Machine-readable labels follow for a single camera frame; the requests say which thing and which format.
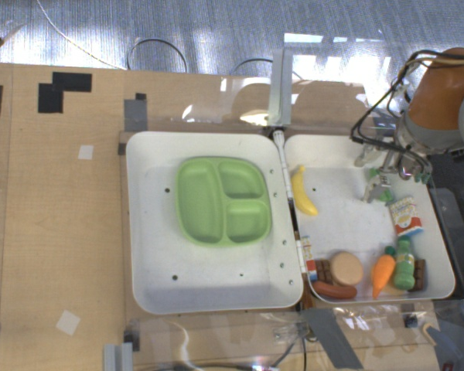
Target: banana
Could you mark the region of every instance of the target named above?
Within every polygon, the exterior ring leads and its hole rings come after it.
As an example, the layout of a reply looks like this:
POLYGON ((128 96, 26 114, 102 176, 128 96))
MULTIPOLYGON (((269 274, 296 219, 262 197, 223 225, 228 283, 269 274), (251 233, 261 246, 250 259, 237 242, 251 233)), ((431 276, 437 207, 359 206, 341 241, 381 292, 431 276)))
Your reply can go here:
POLYGON ((304 165, 299 166, 299 170, 292 176, 292 191, 294 192, 294 203, 301 212, 309 216, 316 216, 318 210, 306 195, 304 190, 303 172, 306 170, 304 165))

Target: toy carrot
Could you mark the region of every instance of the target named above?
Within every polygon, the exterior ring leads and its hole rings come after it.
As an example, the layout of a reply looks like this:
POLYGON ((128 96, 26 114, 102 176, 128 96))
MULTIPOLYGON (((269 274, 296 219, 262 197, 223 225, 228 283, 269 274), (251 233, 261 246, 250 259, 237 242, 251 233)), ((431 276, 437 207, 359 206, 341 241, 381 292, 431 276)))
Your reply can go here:
POLYGON ((377 299, 380 292, 387 285, 395 269, 395 249, 392 246, 385 247, 385 254, 381 256, 374 266, 373 271, 373 299, 377 299))

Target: wooden tabletop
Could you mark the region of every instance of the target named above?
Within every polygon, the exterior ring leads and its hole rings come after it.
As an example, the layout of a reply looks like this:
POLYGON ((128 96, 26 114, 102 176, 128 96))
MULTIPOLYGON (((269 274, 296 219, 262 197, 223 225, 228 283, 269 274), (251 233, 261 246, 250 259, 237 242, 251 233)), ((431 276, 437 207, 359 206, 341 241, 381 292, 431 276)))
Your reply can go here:
MULTIPOLYGON (((266 111, 269 86, 264 79, 242 77, 7 64, 0 64, 0 86, 0 371, 101 369, 103 345, 120 344, 128 324, 118 155, 124 100, 146 94, 152 130, 261 133, 241 116, 266 111), (64 92, 62 114, 40 114, 39 84, 52 83, 53 72, 89 73, 92 89, 64 92), (84 148, 87 155, 80 155, 82 146, 90 146, 84 148), (80 319, 77 327, 71 320, 67 330, 57 328, 65 311, 80 319)), ((361 86, 301 81, 292 92, 298 95, 292 127, 300 132, 347 134, 365 111, 361 86)), ((241 357, 241 348, 252 351, 260 336, 248 332, 248 323, 263 323, 258 331, 268 336, 264 342, 270 343, 258 353, 282 352, 283 346, 272 344, 271 321, 239 313, 223 327, 225 317, 182 319, 197 323, 189 344, 193 356, 241 357), (210 337, 198 332, 216 328, 228 332, 233 350, 224 343, 215 355, 207 353, 210 337)), ((139 355, 144 362, 181 359, 178 321, 169 325, 148 315, 145 323, 160 341, 139 355)), ((357 352, 365 365, 383 369, 381 356, 401 356, 406 345, 414 345, 423 369, 436 366, 427 342, 399 330, 399 323, 389 326, 397 337, 393 342, 360 342, 357 352), (381 354, 365 345, 382 346, 381 354)), ((313 345, 310 356, 328 369, 322 348, 313 345)))

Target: brown sausage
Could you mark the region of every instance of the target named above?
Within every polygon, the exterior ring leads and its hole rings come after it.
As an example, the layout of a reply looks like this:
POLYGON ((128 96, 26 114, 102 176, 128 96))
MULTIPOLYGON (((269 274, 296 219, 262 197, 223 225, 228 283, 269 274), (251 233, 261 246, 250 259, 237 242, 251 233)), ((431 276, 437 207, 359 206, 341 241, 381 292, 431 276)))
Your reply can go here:
POLYGON ((357 295, 357 289, 354 286, 334 286, 324 281, 316 281, 312 284, 312 288, 314 288, 318 294, 341 300, 348 300, 357 295))

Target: green divided tray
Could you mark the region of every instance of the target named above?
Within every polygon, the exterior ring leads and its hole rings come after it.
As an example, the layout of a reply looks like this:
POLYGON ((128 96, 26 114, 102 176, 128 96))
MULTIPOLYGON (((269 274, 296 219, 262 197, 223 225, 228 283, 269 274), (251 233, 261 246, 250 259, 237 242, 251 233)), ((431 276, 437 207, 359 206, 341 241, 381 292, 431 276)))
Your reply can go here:
POLYGON ((194 243, 233 246, 258 242, 271 229, 270 199, 259 169, 236 158, 202 157, 177 172, 176 209, 194 243))

